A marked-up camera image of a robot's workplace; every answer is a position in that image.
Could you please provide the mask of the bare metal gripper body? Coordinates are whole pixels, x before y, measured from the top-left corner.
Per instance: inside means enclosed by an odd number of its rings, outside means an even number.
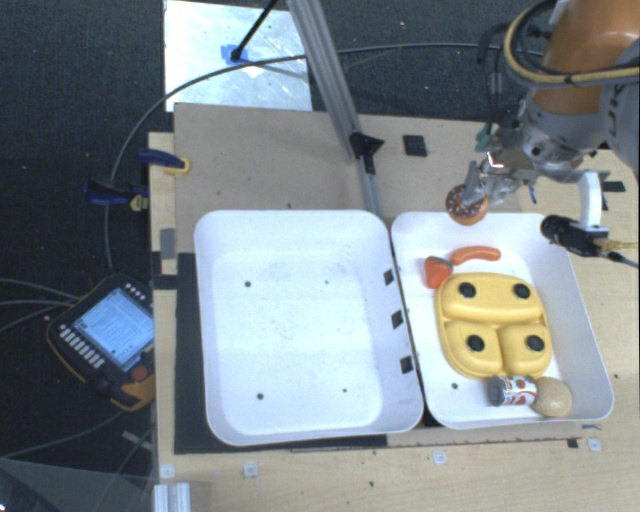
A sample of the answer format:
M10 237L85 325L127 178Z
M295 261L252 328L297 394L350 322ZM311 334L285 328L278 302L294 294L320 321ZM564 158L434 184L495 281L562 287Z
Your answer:
M533 186L540 178L559 183L575 183L582 174L583 156L546 136L522 130L498 130L490 139L481 168L484 193L489 177L504 177L507 194Z

